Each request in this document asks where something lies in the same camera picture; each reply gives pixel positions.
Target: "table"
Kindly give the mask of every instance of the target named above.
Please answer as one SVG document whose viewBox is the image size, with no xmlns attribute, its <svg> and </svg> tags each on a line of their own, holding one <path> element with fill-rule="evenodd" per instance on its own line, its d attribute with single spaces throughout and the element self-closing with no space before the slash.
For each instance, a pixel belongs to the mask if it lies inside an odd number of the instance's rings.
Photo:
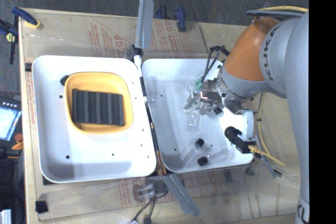
<svg viewBox="0 0 336 224">
<path fill-rule="evenodd" d="M 129 192 L 134 184 L 142 184 L 144 179 L 43 185 L 38 167 L 34 91 L 29 68 L 38 56 L 46 54 L 120 57 L 135 40 L 136 18 L 25 10 L 41 21 L 40 29 L 31 29 L 23 20 L 19 21 L 27 223 L 129 223 L 143 204 L 135 201 Z M 187 22 L 186 28 L 186 33 L 181 34 L 176 31 L 175 21 L 155 19 L 148 55 L 204 57 L 208 48 L 222 45 L 230 51 L 245 26 Z M 277 220 L 282 219 L 282 223 L 286 219 L 293 223 L 300 174 L 287 102 L 267 94 L 264 104 L 262 129 L 267 133 L 265 141 L 273 155 L 287 164 L 284 169 L 277 167 L 282 177 L 273 180 L 266 169 L 260 170 L 259 166 L 254 170 L 256 176 L 248 179 L 245 169 L 215 170 L 196 176 L 187 174 L 184 177 L 190 183 L 187 189 L 200 207 L 201 214 L 196 217 L 185 215 L 173 197 L 166 197 L 156 205 L 153 213 L 155 223 L 223 223 L 269 216 L 279 216 Z M 45 193 L 54 209 L 37 214 L 35 201 Z M 112 195 L 117 196 L 114 201 L 111 201 Z M 65 196 L 67 204 L 62 204 L 58 198 Z M 71 203 L 72 197 L 75 197 L 75 206 Z M 71 212 L 65 214 L 64 208 Z"/>
</svg>

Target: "black cap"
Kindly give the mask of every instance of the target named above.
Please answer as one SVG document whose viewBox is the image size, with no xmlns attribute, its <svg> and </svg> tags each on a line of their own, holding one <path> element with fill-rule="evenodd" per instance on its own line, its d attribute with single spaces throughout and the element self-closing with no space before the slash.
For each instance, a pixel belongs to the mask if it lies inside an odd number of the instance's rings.
<svg viewBox="0 0 336 224">
<path fill-rule="evenodd" d="M 206 157 L 201 157 L 197 160 L 200 166 L 206 165 L 208 163 L 208 159 Z"/>
<path fill-rule="evenodd" d="M 204 140 L 202 138 L 197 139 L 195 145 L 202 147 L 204 145 Z"/>
</svg>

